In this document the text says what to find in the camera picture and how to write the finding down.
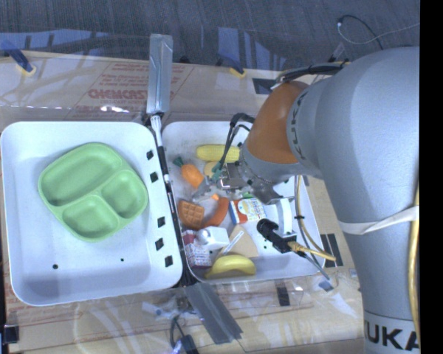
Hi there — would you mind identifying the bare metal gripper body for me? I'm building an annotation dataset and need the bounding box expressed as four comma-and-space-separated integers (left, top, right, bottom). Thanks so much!
216, 160, 284, 206

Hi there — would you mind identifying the orange carrot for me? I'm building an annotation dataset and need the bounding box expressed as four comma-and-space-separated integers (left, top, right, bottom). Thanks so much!
172, 156, 205, 189

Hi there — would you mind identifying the brown waffle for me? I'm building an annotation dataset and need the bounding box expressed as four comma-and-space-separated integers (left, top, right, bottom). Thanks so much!
177, 199, 206, 231

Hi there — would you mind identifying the orange sausage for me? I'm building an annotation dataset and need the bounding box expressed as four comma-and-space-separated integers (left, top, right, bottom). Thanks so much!
202, 196, 230, 228

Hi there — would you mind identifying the yellow corn cob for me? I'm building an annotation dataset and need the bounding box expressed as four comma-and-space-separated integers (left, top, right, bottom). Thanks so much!
196, 144, 241, 163

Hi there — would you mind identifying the white packet, orange blue print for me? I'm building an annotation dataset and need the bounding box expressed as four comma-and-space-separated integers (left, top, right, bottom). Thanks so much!
228, 197, 267, 225

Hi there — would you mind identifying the white carton with grey cap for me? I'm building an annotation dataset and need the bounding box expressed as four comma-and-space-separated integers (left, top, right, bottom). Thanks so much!
195, 226, 230, 251

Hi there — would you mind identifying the red and white carton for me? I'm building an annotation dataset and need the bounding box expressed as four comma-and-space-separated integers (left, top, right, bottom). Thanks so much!
182, 229, 213, 269

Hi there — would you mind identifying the tan cheese wedge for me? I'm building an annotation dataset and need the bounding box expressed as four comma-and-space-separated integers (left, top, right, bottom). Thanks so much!
221, 223, 260, 260

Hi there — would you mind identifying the yellow banana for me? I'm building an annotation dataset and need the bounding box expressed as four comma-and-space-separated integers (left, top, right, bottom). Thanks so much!
205, 254, 257, 280

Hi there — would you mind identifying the brown cardboard board, red print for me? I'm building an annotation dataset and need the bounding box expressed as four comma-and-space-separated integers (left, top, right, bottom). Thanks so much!
0, 49, 363, 354

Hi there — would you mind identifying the white plastic tray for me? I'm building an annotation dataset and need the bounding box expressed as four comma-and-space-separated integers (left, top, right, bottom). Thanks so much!
161, 120, 326, 285
0, 120, 184, 307

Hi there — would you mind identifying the green divided plate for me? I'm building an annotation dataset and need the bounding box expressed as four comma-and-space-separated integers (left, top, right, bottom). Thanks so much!
38, 142, 149, 243

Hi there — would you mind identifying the black cylinder on white bracket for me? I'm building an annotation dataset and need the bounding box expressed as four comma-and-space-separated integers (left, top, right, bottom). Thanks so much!
256, 196, 298, 254

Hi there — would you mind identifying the black block with thin wires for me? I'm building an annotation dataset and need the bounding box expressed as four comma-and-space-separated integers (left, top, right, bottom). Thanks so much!
179, 334, 199, 354

